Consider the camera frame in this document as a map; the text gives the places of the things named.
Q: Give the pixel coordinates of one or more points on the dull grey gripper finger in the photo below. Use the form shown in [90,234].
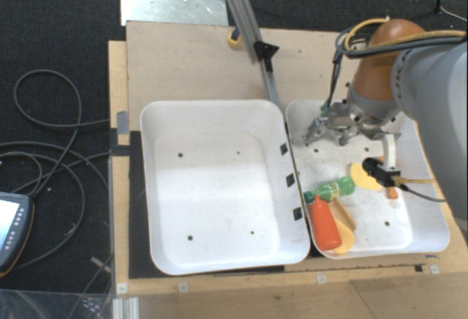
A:
[316,129]
[347,136]

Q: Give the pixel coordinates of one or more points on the sausage in yellow bun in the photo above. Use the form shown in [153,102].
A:
[345,224]

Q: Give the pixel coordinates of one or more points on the orange-red sauce bottle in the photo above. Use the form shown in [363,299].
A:
[324,226]

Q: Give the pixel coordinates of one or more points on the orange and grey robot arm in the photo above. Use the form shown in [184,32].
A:
[428,90]

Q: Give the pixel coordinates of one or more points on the black cylinder on white bracket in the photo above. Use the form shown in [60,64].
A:
[380,172]

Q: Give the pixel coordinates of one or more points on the green plastic bottle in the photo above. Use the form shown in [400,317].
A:
[334,188]

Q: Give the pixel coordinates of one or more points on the yellow half-round toy food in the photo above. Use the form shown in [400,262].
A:
[362,178]

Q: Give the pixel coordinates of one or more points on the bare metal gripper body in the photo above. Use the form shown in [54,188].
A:
[356,123]

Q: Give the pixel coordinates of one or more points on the white plastic tray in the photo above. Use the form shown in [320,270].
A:
[215,193]
[380,222]

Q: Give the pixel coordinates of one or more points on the pale wood board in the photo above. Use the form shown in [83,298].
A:
[190,65]

